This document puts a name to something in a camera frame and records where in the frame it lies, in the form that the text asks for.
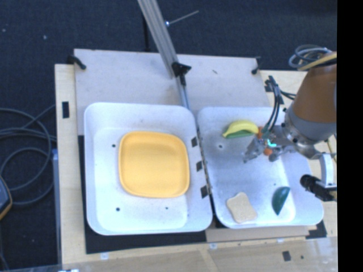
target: white tray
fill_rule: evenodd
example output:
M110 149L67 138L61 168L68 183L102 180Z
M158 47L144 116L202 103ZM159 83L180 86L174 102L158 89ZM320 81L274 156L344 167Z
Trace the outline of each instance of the white tray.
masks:
M281 155L275 162L259 157L244 163L245 152L252 137L226 139L222 133L230 123L247 119L264 126L272 113L270 107L208 107L197 118L202 148L207 162L209 181L216 216L229 228L271 226L310 226L323 218L323 206L299 183L304 174L311 174L307 159L299 153ZM277 124L283 122L280 112ZM290 193L279 215L272 208L273 192L280 186L290 187ZM238 224L226 206L227 199L245 192L258 217Z
M212 221L193 114L180 106L94 103L85 122L86 209L90 227L101 235L196 232ZM127 193L119 182L118 150L123 135L147 130L173 134L187 147L191 182L176 198L142 198Z

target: black fabric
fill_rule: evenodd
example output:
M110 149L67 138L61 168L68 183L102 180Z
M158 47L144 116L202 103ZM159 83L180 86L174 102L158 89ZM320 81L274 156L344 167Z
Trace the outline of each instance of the black fabric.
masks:
M87 222L84 142L84 136L78 136L79 160L82 179L83 214L85 215L86 252L88 254L131 248L157 247L206 242L206 236L204 231L191 233L167 233L155 235L124 236L103 236L94 232Z
M259 56L261 69L290 70L288 59L299 45L318 44L337 49L337 0L158 0L158 3L169 21L199 10L198 14L169 27L179 54ZM0 107L35 116L53 105L54 65L67 63L75 48L144 51L142 15L137 1L0 0ZM150 49L157 52L151 38ZM20 118L0 116L0 127L23 124ZM49 132L55 134L54 113L45 121ZM30 144L18 139L1 143L0 163L15 149ZM2 174L10 186L26 182L43 157L32 154L17 160ZM44 185L52 176L49 167L42 177ZM28 191L22 197L31 198L33 192L41 190ZM11 269L57 262L54 194L32 207L12 209L0 224L0 250Z

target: brown cylinder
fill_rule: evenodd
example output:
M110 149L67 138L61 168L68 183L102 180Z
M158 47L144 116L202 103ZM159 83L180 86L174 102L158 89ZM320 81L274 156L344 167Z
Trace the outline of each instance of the brown cylinder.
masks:
M336 64L310 69L298 90L293 111L310 122L336 122Z

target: orange plate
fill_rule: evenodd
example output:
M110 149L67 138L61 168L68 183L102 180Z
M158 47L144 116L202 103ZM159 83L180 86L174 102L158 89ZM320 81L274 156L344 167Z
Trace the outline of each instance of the orange plate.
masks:
M127 133L120 143L119 176L123 188L134 196L178 197L189 187L185 144L167 133Z

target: yellow banana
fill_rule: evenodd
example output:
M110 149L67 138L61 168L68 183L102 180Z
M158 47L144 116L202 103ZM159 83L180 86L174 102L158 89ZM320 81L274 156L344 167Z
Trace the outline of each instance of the yellow banana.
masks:
M238 120L232 122L227 130L222 134L225 138L236 138L257 134L258 126L249 120Z

